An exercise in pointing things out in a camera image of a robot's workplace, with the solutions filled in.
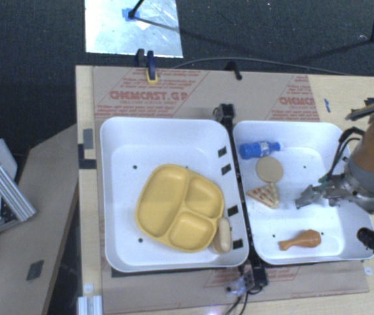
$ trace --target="round cookie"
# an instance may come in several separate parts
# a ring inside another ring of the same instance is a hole
[[[283,167],[278,160],[271,156],[260,158],[255,170],[260,179],[268,183],[276,183],[283,176]]]

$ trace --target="yellow plate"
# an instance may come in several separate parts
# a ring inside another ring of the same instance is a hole
[[[137,226],[149,237],[185,252],[205,249],[224,211],[219,187],[179,165],[162,165],[149,176],[136,205]]]

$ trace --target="bottle label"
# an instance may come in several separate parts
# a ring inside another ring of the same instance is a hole
[[[261,156],[267,156],[270,154],[270,147],[267,142],[260,142]]]

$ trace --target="wire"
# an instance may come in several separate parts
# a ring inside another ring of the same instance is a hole
[[[342,156],[343,152],[344,152],[344,149],[346,148],[346,146],[348,145],[348,143],[350,141],[354,141],[354,140],[360,140],[360,138],[350,138],[348,139],[344,144],[343,144],[343,147],[341,147],[341,144],[339,145],[339,147],[337,147],[337,151],[336,151],[336,155],[334,157],[334,160],[333,160],[333,164],[331,165],[331,169],[329,170],[329,172],[327,173],[327,180],[330,179],[331,175],[333,174],[333,171],[334,171],[334,168],[336,168],[336,165],[338,164],[339,160],[340,160],[340,157]]]
[[[238,315],[242,315],[244,313],[245,307],[247,306],[247,301],[248,301],[248,293],[245,294],[244,305],[242,306],[241,312],[239,312]]]
[[[318,72],[326,72],[333,75],[349,75],[348,73],[342,73],[338,71],[322,69],[322,68],[313,68],[311,66],[302,66],[300,64],[292,64],[292,63],[283,63],[283,62],[276,62],[273,60],[263,60],[259,58],[248,58],[248,57],[209,57],[209,58],[199,58],[197,60],[189,60],[187,62],[177,64],[173,66],[171,69],[178,69],[182,68],[183,66],[189,66],[190,64],[200,63],[200,62],[211,62],[211,61],[219,61],[219,60],[243,60],[248,62],[258,62],[258,63],[265,63],[265,64],[273,64],[277,66],[289,66],[292,68],[300,68],[300,69],[307,69],[307,70],[314,70]]]
[[[237,298],[237,301],[231,306],[231,308],[228,309],[228,311],[225,313],[225,315],[231,314],[231,312],[237,307],[238,303],[241,301],[241,297]]]
[[[248,302],[248,295],[259,294],[262,291],[262,289],[263,289],[263,287],[260,287],[260,289],[258,289],[256,291],[251,291],[250,290],[245,294],[244,305],[242,306],[241,312],[239,312],[238,315],[242,315],[244,313],[245,307],[247,306],[247,302]],[[235,307],[237,307],[237,305],[239,304],[240,301],[241,301],[241,297],[238,297],[237,301],[231,306],[231,308],[228,309],[228,311],[225,313],[225,315],[231,314],[231,312],[235,309]]]

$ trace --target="blue bottle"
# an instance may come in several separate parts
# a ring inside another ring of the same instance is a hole
[[[244,160],[251,158],[261,158],[267,156],[275,150],[283,148],[280,142],[258,141],[251,144],[242,144],[239,146],[239,154]]]

